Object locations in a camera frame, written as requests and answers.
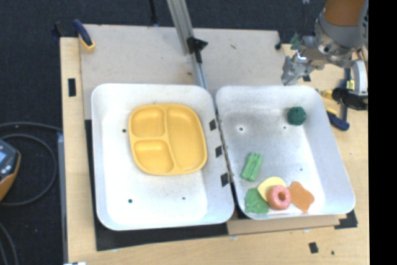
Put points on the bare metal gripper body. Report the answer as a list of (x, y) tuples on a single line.
[(322, 52)]

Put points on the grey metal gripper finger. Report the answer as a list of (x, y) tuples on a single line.
[(289, 71), (304, 70)]

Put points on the dark green broccoli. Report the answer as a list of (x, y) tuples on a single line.
[(296, 116)]

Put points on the white plastic tray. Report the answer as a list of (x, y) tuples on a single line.
[(155, 195), (273, 146)]

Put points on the light green ridged toy vegetable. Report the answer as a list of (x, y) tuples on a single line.
[(252, 166)]

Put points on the yellow round slice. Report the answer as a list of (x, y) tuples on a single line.
[(269, 183)]

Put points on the yellow divided plate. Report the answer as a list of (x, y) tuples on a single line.
[(183, 133)]

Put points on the orange bread slice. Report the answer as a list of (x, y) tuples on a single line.
[(301, 197)]

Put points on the pink doughnut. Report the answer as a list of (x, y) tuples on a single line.
[(274, 200)]

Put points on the green lettuce leaf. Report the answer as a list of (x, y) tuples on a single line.
[(255, 204)]

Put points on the pale wood board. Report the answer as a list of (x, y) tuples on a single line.
[(139, 56)]

